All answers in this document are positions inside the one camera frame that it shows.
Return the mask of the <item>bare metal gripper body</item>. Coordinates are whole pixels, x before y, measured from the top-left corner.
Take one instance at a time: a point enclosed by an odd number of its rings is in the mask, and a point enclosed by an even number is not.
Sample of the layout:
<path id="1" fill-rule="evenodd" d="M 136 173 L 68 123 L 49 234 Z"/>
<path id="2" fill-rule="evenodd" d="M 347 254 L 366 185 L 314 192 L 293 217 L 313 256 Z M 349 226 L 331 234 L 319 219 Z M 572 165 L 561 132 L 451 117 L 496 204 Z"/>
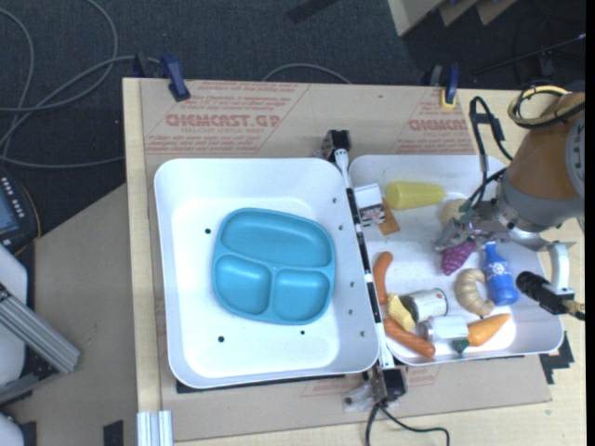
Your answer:
<path id="1" fill-rule="evenodd" d="M 549 245 L 541 235 L 546 228 L 523 217 L 508 202 L 480 202 L 463 219 L 485 240 L 517 243 L 532 251 L 544 251 Z"/>

